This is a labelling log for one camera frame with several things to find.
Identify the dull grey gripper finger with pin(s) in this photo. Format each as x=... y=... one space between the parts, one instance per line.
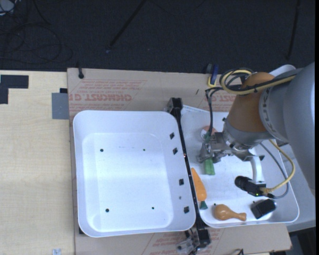
x=203 y=154
x=218 y=158

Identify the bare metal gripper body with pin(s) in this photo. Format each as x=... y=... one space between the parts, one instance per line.
x=220 y=145

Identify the thin black rod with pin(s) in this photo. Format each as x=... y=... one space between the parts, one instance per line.
x=187 y=166

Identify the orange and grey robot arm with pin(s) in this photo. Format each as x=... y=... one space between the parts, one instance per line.
x=287 y=108

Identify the black cylinder on white bracket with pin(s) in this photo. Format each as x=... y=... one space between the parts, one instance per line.
x=245 y=183

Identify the white plastic tray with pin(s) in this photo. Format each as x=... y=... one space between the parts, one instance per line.
x=127 y=185
x=228 y=193

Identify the black box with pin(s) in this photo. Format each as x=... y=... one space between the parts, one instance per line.
x=263 y=208

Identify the green toy vegetable stalk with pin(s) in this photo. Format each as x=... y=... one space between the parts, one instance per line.
x=209 y=167

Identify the brown cardboard board red print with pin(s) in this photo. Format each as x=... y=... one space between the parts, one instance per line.
x=149 y=97

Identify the brown toy chicken drumstick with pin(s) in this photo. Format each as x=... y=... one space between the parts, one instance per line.
x=223 y=212

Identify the orange toy carrot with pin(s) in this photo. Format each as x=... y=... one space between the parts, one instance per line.
x=199 y=186

